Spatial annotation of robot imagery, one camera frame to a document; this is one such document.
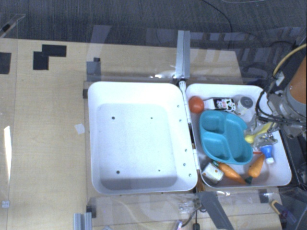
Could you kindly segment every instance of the empty sink basin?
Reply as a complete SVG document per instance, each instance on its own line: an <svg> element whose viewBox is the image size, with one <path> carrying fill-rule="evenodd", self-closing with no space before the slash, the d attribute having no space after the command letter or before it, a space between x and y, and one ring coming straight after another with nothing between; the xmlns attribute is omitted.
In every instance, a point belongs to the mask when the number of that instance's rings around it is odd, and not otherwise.
<svg viewBox="0 0 307 230"><path fill-rule="evenodd" d="M91 167L102 194L188 191L197 181L181 91L96 82L88 91Z"/></svg>

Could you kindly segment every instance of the small bottle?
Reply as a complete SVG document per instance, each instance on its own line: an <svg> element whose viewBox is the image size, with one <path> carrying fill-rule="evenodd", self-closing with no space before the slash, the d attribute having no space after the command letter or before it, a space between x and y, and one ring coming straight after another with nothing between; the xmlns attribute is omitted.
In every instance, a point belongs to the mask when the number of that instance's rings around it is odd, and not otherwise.
<svg viewBox="0 0 307 230"><path fill-rule="evenodd" d="M266 145L260 148L260 151L265 156L265 162L267 164L274 163L274 158L272 157L272 145Z"/></svg>
<svg viewBox="0 0 307 230"><path fill-rule="evenodd" d="M253 106L253 100L247 96L243 96L236 104L235 113L239 116L243 116Z"/></svg>

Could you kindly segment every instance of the blue divided plate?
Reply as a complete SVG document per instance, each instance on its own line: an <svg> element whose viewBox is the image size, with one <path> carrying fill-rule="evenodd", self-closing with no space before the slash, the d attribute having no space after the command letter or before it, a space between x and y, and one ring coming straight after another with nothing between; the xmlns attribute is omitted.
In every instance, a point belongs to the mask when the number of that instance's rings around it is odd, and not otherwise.
<svg viewBox="0 0 307 230"><path fill-rule="evenodd" d="M238 116L208 110L201 114L201 145L207 156L213 160L247 164L253 157L253 149L244 140L246 123Z"/></svg>

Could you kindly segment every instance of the blue bottle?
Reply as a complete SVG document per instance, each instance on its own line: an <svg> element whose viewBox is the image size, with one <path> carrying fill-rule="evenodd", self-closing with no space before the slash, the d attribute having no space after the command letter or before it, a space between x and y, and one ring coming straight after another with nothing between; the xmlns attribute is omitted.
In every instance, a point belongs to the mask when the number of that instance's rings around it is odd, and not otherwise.
<svg viewBox="0 0 307 230"><path fill-rule="evenodd" d="M267 164L274 163L274 158L272 157L272 145L266 145L260 148L260 151L265 156L265 162Z"/></svg>

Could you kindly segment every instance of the toy carrot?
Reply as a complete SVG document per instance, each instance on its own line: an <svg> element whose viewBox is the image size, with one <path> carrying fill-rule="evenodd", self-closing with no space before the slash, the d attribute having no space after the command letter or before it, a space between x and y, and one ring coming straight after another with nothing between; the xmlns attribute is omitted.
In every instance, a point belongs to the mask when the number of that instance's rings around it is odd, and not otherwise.
<svg viewBox="0 0 307 230"><path fill-rule="evenodd" d="M228 177L229 179L239 182L241 184L245 184L245 181L243 180L243 178L237 172L235 172L235 170L231 168L229 165L225 163L221 163L221 162L216 162L216 161L213 161L213 164L218 166L218 168L221 171L223 171L224 175Z"/></svg>
<svg viewBox="0 0 307 230"><path fill-rule="evenodd" d="M248 170L248 175L249 177L245 179L245 181L247 183L251 183L251 180L253 178L256 178L260 175L260 171L262 169L263 166L263 161L265 159L264 154L262 154L261 156L259 156L259 158L257 158L257 160L251 165L251 167Z"/></svg>

